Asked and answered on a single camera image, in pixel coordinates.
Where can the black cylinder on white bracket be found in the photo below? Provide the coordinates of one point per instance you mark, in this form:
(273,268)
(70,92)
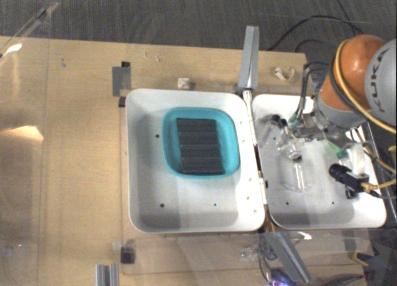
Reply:
(352,179)

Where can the small white square block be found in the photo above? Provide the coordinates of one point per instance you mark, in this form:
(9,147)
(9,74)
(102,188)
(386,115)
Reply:
(183,83)

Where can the dark grey ribbed block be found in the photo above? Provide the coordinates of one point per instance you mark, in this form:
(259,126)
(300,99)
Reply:
(200,146)

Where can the teal plastic bowl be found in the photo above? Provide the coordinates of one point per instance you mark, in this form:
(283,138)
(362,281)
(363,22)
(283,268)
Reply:
(169,142)

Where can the clear plastic bottle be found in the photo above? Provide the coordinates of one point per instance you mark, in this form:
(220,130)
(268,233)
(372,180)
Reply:
(267,129)
(298,177)

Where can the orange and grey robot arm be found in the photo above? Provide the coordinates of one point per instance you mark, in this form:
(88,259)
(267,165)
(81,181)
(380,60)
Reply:
(356,61)

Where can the white plastic tray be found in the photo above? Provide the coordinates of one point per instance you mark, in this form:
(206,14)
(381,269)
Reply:
(198,204)
(316,207)

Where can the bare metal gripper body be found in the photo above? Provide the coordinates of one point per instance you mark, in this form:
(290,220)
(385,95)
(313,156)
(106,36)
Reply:
(319,131)

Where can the thin black and white rod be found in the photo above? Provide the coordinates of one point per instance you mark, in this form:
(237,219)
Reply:
(258,167)

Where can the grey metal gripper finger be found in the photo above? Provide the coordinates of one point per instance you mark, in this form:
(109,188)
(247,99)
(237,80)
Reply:
(287,129)
(295,152)

